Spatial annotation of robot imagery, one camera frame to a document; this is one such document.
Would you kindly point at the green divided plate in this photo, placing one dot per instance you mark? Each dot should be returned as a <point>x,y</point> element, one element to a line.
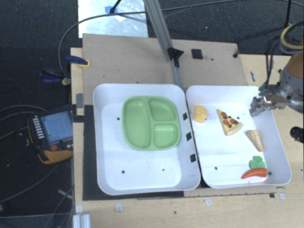
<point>137,125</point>

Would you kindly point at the white plastic tray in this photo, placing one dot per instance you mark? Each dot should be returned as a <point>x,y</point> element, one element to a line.
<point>228,155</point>
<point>142,170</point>

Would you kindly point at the yellow toy food piece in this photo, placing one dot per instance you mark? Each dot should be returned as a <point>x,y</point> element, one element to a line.
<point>200,114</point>

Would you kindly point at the green toy broccoli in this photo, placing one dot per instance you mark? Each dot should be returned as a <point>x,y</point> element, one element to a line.
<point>257,162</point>

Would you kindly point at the orange toy carrot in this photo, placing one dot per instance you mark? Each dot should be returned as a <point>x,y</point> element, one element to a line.
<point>255,173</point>

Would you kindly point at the brown cardboard board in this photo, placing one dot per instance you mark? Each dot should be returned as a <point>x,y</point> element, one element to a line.
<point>133,60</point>

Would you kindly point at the toy pizza slice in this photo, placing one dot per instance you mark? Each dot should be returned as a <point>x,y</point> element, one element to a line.
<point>228,123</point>

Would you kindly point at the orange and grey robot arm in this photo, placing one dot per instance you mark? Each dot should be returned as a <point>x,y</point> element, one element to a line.
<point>297,68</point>

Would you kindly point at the beige toy cone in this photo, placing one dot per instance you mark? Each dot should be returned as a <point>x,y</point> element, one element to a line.
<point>256,139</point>

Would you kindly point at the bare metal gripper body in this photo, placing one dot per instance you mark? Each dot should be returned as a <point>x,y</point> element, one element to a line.
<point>278,98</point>

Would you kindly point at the thin grey rod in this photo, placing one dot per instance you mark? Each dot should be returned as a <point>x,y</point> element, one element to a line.
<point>177,76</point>

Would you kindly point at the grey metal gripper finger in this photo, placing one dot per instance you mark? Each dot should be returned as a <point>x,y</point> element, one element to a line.
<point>256,102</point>
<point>258,111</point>

